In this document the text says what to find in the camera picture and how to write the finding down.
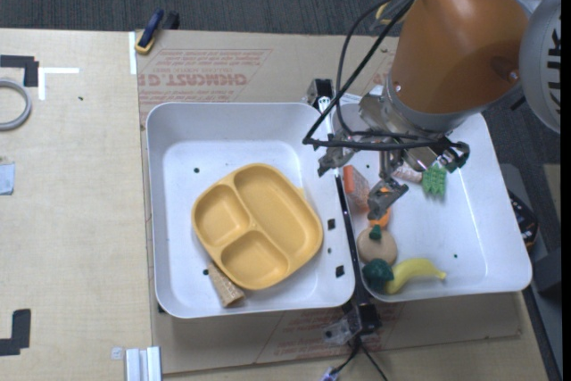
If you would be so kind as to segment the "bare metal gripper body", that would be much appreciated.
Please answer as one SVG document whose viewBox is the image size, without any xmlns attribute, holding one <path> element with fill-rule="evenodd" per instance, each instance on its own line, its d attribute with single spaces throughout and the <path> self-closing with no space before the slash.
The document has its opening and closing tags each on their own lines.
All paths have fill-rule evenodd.
<svg viewBox="0 0 571 381">
<path fill-rule="evenodd" d="M 410 109 L 387 87 L 381 92 L 371 91 L 360 100 L 360 116 L 372 130 L 419 137 L 417 140 L 393 138 L 393 143 L 435 143 L 432 146 L 418 146 L 400 152 L 402 160 L 416 171 L 427 170 L 450 148 L 450 140 L 447 138 L 450 133 L 449 114 Z"/>
</svg>

